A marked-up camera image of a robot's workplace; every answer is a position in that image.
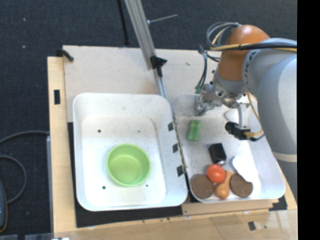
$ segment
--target white tray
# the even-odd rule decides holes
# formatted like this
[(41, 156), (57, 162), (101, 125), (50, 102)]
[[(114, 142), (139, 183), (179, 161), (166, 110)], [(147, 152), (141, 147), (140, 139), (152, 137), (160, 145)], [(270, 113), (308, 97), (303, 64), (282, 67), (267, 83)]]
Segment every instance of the white tray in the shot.
[[(73, 101), (76, 196), (89, 211), (178, 206), (188, 194), (179, 173), (169, 102), (154, 94), (82, 93)], [(139, 186), (117, 185), (106, 159), (116, 145), (132, 143), (149, 155), (151, 173)]]
[[(256, 174), (253, 177), (253, 192), (250, 196), (241, 198), (230, 192), (227, 199), (221, 200), (215, 195), (207, 199), (194, 196), (203, 203), (230, 202), (258, 199), (277, 199), (285, 193), (285, 183), (265, 137), (258, 141), (238, 140), (225, 130), (228, 120), (238, 123), (237, 109), (230, 109), (224, 105), (209, 110), (203, 116), (194, 116), (195, 95), (182, 95), (173, 102), (173, 110), (177, 123), (177, 131), (182, 145), (182, 153), (186, 165), (188, 179), (195, 174), (205, 174), (208, 166), (212, 164), (209, 153), (211, 144), (222, 143), (227, 160), (223, 166), (225, 170), (235, 172), (233, 159), (237, 157), (245, 163), (245, 170)], [(258, 120), (251, 109), (248, 110), (248, 122), (253, 132), (260, 130)], [(187, 139), (190, 120), (200, 120), (202, 127), (199, 141)]]

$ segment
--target green block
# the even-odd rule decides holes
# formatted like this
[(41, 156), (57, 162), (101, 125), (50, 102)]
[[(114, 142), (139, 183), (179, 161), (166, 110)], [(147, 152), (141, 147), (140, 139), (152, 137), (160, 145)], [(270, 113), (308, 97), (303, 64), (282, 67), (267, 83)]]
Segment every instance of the green block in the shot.
[(197, 142), (200, 139), (200, 120), (191, 120), (189, 123), (188, 141)]

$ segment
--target black pole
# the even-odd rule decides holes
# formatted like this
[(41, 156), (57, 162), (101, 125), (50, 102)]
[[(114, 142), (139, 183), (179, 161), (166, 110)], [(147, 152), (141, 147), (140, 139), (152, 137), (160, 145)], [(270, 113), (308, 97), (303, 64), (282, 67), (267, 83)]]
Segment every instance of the black pole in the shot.
[(121, 17), (122, 28), (123, 28), (124, 45), (128, 46), (130, 44), (130, 42), (129, 42), (129, 38), (128, 38), (127, 27), (126, 27), (126, 22), (125, 22), (125, 16), (124, 16), (124, 12), (122, 10), (121, 0), (117, 0), (117, 4), (118, 4), (120, 17)]

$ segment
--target tomato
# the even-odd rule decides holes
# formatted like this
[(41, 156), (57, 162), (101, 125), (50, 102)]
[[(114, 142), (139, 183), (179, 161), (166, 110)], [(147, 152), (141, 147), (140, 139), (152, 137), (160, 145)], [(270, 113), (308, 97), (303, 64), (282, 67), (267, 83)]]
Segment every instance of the tomato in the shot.
[(218, 164), (211, 164), (206, 170), (206, 175), (213, 183), (223, 182), (226, 178), (225, 170)]

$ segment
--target brown round object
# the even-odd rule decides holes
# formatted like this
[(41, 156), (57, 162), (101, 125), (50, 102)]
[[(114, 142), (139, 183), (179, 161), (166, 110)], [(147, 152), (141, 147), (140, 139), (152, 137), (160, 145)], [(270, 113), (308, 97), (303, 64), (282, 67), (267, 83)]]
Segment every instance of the brown round object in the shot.
[(251, 195), (254, 186), (252, 182), (246, 181), (239, 173), (234, 173), (230, 179), (231, 191), (242, 198), (246, 198)]
[(215, 192), (215, 185), (205, 174), (195, 174), (190, 180), (190, 186), (194, 195), (201, 199), (207, 199)]

